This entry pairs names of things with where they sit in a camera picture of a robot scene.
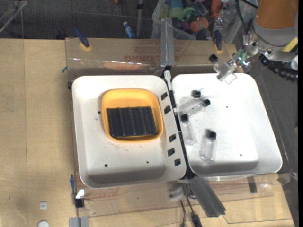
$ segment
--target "wooden surface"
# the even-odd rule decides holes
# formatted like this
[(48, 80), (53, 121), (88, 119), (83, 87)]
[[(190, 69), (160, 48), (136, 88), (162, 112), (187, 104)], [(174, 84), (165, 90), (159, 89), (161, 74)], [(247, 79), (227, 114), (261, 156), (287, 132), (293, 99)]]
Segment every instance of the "wooden surface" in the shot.
[[(69, 182), (75, 159), (65, 66), (64, 41), (0, 40), (0, 227), (35, 227), (40, 220), (67, 227), (77, 215)], [(203, 226), (294, 226), (282, 186), (271, 177), (272, 194), (224, 201), (225, 216), (206, 218), (195, 205)], [(43, 201), (46, 209), (39, 208)], [(178, 227), (182, 216), (181, 207), (140, 211), (91, 217), (89, 227)]]

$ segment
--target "gray floor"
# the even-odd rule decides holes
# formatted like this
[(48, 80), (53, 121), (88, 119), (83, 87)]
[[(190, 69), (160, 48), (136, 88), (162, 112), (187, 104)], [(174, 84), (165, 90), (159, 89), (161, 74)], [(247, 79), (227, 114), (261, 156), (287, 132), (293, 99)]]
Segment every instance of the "gray floor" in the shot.
[[(80, 29), (87, 37), (127, 38), (123, 27), (124, 21), (128, 21), (136, 31), (138, 0), (120, 0), (119, 5), (113, 0), (26, 1), (28, 5), (23, 11), (25, 38), (55, 39), (58, 31), (62, 29), (66, 31), (68, 37), (74, 37), (73, 27)], [(151, 17), (158, 0), (144, 0), (144, 3), (141, 38), (150, 38)], [(3, 4), (7, 3), (0, 2), (0, 16), (4, 10)], [(0, 37), (21, 38), (20, 28), (21, 20), (16, 18), (8, 27), (8, 31), (0, 34)], [(258, 83), (283, 155), (284, 164), (280, 173), (298, 173), (298, 137), (294, 131), (298, 125), (298, 85), (279, 78), (260, 63), (254, 65), (250, 74)], [(298, 181), (292, 177), (289, 179), (281, 177), (281, 182), (284, 184), (283, 188), (295, 225), (299, 226)]]

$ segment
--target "black bottle cap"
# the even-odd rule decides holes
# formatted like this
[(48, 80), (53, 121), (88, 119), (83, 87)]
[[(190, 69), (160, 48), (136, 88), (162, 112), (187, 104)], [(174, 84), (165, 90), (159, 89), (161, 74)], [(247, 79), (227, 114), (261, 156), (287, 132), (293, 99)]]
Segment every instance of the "black bottle cap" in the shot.
[(219, 60), (215, 54), (212, 54), (208, 59), (211, 63), (216, 63)]
[(194, 90), (192, 92), (192, 95), (193, 95), (194, 98), (200, 98), (201, 97), (201, 92), (198, 91), (198, 90)]
[(187, 115), (187, 114), (181, 115), (181, 121), (182, 121), (183, 123), (188, 122), (188, 121), (189, 121), (188, 115)]
[(203, 101), (203, 103), (205, 103), (205, 107), (209, 106), (210, 105), (210, 101), (208, 99), (205, 99)]
[(207, 134), (207, 137), (208, 137), (209, 139), (215, 140), (215, 139), (217, 138), (217, 133), (211, 131), (211, 132), (209, 132), (209, 133)]

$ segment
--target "plastic bin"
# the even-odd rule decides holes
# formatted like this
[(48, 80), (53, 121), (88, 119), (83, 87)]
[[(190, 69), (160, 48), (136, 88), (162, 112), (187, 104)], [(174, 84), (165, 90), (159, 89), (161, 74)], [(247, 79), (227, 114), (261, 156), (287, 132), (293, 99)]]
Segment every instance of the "plastic bin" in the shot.
[[(159, 0), (156, 9), (154, 10), (154, 13), (152, 15), (152, 19), (153, 19), (153, 30), (152, 30), (152, 35), (151, 38), (152, 39), (159, 39), (160, 38), (160, 31), (161, 31), (161, 23), (160, 23), (160, 13), (161, 13), (161, 9), (162, 6), (165, 4), (166, 0)], [(234, 0), (226, 0), (228, 2), (228, 4), (232, 5), (234, 4)], [(259, 4), (259, 0), (247, 0), (255, 5)], [(244, 22), (247, 23), (249, 22), (255, 15), (257, 9), (242, 2), (239, 1), (239, 7), (240, 7), (240, 11), (241, 14), (243, 16)], [(231, 22), (231, 24), (229, 25), (229, 27), (227, 28), (227, 34), (225, 36), (225, 42), (226, 43), (233, 43), (238, 30), (241, 27), (241, 21), (239, 19), (238, 16), (235, 16), (234, 20)], [(179, 30), (174, 28), (174, 38), (175, 39), (185, 39), (185, 40), (196, 40), (196, 37), (188, 34), (186, 32), (184, 32), (183, 30)]]

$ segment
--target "black hole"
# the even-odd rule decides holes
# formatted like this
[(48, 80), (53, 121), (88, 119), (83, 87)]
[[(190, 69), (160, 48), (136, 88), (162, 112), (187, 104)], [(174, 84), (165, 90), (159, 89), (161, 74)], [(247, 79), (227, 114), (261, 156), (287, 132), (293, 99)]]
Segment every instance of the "black hole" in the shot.
[(178, 166), (180, 164), (181, 164), (181, 160), (180, 159), (175, 160), (175, 166)]
[(168, 155), (169, 155), (169, 157), (170, 157), (172, 154), (175, 153), (175, 148), (169, 149), (169, 150), (167, 151), (167, 153), (168, 153)]
[(165, 92), (161, 95), (161, 99), (164, 100), (165, 98), (167, 98), (167, 96), (168, 96), (168, 94), (167, 94), (167, 92)]
[(170, 106), (167, 106), (166, 108), (164, 108), (164, 113), (167, 114), (168, 112), (171, 111)]
[(176, 135), (173, 134), (169, 137), (169, 142), (171, 143), (172, 141), (174, 141), (176, 139)]

